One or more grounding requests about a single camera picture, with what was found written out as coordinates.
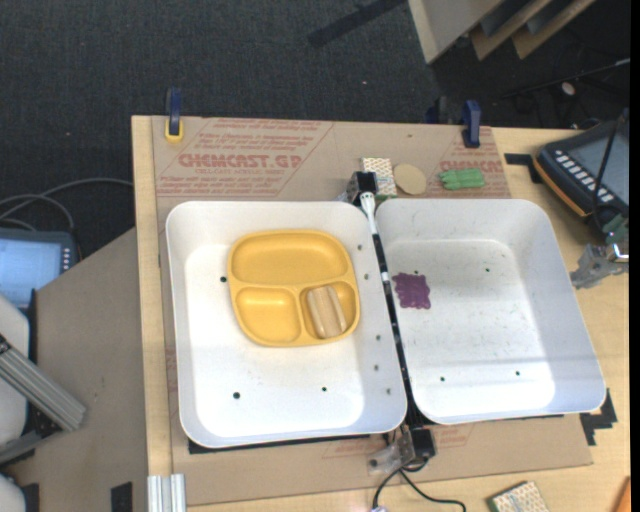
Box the black block with thin wires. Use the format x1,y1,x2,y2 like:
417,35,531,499
341,170,379,203
397,428,438,460

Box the thin black and white rod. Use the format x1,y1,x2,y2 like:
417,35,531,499
359,191,419,429

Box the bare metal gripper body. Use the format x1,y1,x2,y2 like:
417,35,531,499
602,239,630,265

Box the brown cardboard board red print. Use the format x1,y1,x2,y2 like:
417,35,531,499
149,116,596,507

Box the tan round biscuit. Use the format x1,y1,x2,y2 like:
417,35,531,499
392,162,428,196

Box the white patterned packet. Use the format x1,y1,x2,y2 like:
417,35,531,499
360,156,399,198
488,480,547,512

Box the white plastic tray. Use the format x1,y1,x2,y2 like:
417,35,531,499
164,199,409,449
373,197,608,427

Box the yellow divided plate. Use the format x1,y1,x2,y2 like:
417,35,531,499
226,229,362,349

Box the green asparagus bundle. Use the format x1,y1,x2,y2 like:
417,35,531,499
437,167,486,191

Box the tan bread bun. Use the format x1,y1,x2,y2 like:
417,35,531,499
305,284,350,340

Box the purple grapes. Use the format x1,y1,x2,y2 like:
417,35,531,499
390,271,433,312

